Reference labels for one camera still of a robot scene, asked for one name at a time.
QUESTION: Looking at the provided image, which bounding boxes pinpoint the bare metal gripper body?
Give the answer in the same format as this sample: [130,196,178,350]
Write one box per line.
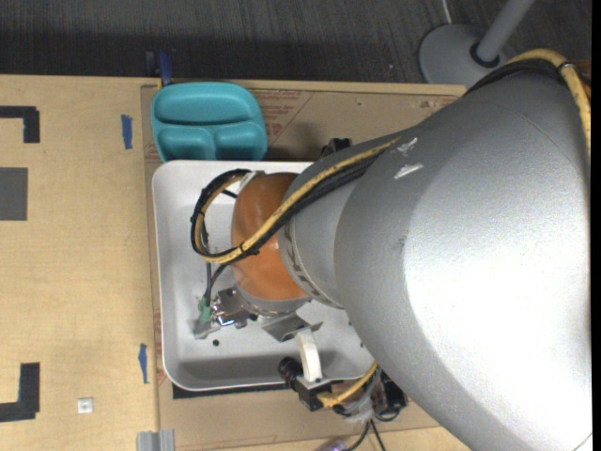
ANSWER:
[210,287,325,344]

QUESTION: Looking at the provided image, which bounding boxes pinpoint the black cylinder on white bracket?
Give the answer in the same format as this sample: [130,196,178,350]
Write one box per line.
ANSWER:
[277,326,345,413]

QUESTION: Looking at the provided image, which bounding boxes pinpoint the grey round pole stand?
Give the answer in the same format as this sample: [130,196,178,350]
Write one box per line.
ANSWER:
[418,0,560,86]

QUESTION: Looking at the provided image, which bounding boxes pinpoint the white plastic tray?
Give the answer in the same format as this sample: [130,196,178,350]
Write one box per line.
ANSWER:
[150,159,378,393]

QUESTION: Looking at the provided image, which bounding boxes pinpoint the blue divided plate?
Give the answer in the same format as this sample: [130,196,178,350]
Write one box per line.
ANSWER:
[149,81,270,163]

